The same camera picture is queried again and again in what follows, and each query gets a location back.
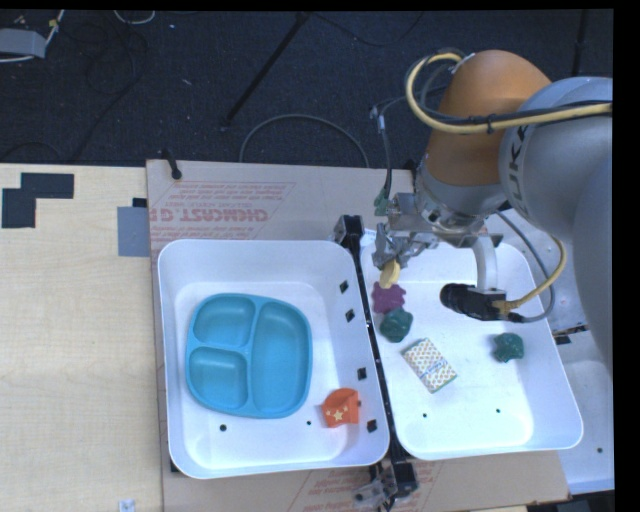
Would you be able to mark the blue divided plate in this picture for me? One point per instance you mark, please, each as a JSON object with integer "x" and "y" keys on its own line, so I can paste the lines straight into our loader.
{"x": 277, "y": 355}

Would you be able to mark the purple grapes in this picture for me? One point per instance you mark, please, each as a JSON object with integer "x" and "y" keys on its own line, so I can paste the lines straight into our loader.
{"x": 388, "y": 298}

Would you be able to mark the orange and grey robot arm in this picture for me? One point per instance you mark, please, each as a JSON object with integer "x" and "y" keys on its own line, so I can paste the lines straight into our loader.
{"x": 550, "y": 165}

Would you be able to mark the yellow banana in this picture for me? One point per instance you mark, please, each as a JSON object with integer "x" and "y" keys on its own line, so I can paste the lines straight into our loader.
{"x": 389, "y": 276}

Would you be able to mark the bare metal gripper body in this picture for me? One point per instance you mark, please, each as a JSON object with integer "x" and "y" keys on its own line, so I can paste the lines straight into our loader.
{"x": 410, "y": 215}

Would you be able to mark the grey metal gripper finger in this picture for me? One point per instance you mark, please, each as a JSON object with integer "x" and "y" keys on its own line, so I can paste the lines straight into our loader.
{"x": 383, "y": 247}
{"x": 411, "y": 246}

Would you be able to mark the white patterned carton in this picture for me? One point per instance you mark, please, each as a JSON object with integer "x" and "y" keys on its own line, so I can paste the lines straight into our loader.
{"x": 430, "y": 366}

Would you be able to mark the orange packet with yellow stars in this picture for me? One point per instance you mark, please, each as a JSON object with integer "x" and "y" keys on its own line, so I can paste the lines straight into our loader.
{"x": 340, "y": 407}

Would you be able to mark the white plastic tray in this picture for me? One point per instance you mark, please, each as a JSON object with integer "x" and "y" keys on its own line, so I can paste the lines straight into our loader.
{"x": 250, "y": 450}
{"x": 475, "y": 400}

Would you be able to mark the green broccoli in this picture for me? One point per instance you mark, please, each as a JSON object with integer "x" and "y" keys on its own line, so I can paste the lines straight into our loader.
{"x": 508, "y": 347}
{"x": 396, "y": 325}

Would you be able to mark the thin black rod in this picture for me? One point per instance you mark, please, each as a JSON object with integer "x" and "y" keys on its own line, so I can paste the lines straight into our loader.
{"x": 375, "y": 350}

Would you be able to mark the brown cardboard board, red print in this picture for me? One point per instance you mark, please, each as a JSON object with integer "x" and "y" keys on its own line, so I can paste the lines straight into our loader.
{"x": 300, "y": 200}

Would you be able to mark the black cylinder on white bracket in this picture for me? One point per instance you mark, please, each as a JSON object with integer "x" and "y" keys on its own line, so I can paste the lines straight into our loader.
{"x": 462, "y": 300}

